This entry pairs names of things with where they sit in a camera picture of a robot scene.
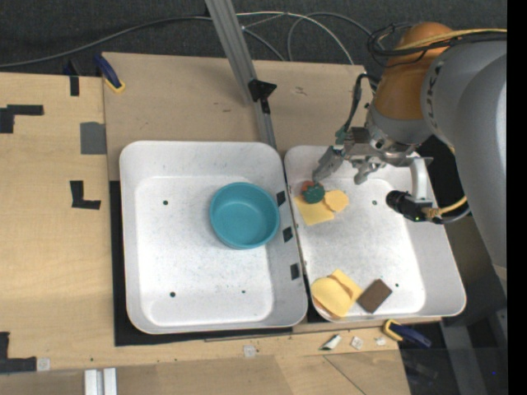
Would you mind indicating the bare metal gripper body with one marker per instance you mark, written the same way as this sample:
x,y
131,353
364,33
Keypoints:
x,y
366,146

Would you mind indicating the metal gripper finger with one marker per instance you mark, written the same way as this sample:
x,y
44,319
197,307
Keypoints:
x,y
327,164
365,173

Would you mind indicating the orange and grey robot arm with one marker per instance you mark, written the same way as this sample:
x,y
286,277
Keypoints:
x,y
469,109

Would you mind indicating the green and orange toy vegetable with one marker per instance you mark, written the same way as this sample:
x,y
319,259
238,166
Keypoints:
x,y
313,193

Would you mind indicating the yellow round chip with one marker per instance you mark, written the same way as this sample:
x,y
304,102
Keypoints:
x,y
337,201

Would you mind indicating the yellow square cheese slice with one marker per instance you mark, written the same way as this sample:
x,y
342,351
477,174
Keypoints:
x,y
313,215

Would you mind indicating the white plastic tray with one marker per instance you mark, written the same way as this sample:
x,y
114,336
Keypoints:
x,y
370,245
185,261

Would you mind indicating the teal bowl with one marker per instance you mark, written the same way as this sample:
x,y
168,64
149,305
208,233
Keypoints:
x,y
243,216

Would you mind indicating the yellow rectangular slice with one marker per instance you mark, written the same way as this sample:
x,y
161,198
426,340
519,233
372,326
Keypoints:
x,y
350,284

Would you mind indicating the brown square biscuit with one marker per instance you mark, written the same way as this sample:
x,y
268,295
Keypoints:
x,y
374,296

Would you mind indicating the yellow round bread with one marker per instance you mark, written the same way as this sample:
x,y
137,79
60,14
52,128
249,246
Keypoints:
x,y
329,298

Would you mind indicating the pale wood board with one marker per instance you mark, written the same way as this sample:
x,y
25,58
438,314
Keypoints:
x,y
185,101

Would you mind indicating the black cylinder on white bracket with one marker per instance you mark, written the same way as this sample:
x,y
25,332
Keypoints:
x,y
405,204

